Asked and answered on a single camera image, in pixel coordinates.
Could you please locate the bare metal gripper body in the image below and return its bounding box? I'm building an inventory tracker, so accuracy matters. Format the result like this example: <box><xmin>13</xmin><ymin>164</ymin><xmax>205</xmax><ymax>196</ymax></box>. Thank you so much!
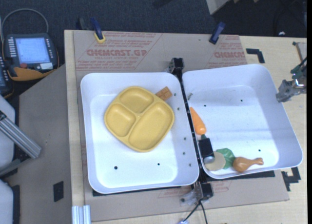
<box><xmin>291</xmin><ymin>78</ymin><xmax>307</xmax><ymax>96</ymax></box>

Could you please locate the white plastic tray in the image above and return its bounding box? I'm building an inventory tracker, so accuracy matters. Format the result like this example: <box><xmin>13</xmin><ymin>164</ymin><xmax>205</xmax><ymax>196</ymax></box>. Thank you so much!
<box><xmin>181</xmin><ymin>63</ymin><xmax>304</xmax><ymax>180</ymax></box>
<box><xmin>79</xmin><ymin>72</ymin><xmax>200</xmax><ymax>195</ymax></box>

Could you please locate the brown chicken drumstick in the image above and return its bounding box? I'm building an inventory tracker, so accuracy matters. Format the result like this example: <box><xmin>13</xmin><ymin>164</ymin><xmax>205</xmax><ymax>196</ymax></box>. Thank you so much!
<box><xmin>232</xmin><ymin>156</ymin><xmax>265</xmax><ymax>173</ymax></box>

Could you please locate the green lettuce leaf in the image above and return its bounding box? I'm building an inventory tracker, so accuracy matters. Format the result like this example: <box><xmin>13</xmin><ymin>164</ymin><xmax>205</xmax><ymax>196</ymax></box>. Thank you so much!
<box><xmin>215</xmin><ymin>147</ymin><xmax>236</xmax><ymax>170</ymax></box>

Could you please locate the orange carrot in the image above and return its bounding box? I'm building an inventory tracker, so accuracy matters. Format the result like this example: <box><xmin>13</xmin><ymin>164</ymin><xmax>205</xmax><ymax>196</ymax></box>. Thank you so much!
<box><xmin>189</xmin><ymin>106</ymin><xmax>208</xmax><ymax>139</ymax></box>

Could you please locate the black can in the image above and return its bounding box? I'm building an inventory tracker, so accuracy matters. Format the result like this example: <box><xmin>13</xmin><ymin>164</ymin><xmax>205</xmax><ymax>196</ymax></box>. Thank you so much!
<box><xmin>198</xmin><ymin>137</ymin><xmax>216</xmax><ymax>164</ymax></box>

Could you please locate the thin black rod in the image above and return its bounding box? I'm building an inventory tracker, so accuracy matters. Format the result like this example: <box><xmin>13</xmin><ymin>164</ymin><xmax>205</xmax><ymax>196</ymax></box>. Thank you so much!
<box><xmin>176</xmin><ymin>70</ymin><xmax>204</xmax><ymax>184</ymax></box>

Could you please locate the beige round slice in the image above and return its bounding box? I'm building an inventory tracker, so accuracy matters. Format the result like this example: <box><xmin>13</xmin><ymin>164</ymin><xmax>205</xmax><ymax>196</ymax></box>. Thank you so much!
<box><xmin>204</xmin><ymin>152</ymin><xmax>226</xmax><ymax>172</ymax></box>

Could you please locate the brown biscuit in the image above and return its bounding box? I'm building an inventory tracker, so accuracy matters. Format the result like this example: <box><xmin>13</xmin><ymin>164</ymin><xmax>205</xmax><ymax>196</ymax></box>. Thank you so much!
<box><xmin>155</xmin><ymin>86</ymin><xmax>174</xmax><ymax>102</ymax></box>

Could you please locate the brown cardboard board red print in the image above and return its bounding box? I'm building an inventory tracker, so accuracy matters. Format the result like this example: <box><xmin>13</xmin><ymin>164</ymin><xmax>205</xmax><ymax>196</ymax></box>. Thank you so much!
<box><xmin>73</xmin><ymin>30</ymin><xmax>291</xmax><ymax>223</ymax></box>

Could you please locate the yellow divided plate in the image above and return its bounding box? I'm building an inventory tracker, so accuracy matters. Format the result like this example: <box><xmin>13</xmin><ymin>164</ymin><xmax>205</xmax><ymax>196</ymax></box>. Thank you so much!
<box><xmin>103</xmin><ymin>85</ymin><xmax>176</xmax><ymax>153</ymax></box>

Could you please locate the black block with thin wires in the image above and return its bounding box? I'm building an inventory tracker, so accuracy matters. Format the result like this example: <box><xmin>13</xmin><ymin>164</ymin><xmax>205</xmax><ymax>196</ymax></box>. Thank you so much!
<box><xmin>198</xmin><ymin>182</ymin><xmax>215</xmax><ymax>200</ymax></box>
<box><xmin>168</xmin><ymin>57</ymin><xmax>185</xmax><ymax>74</ymax></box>

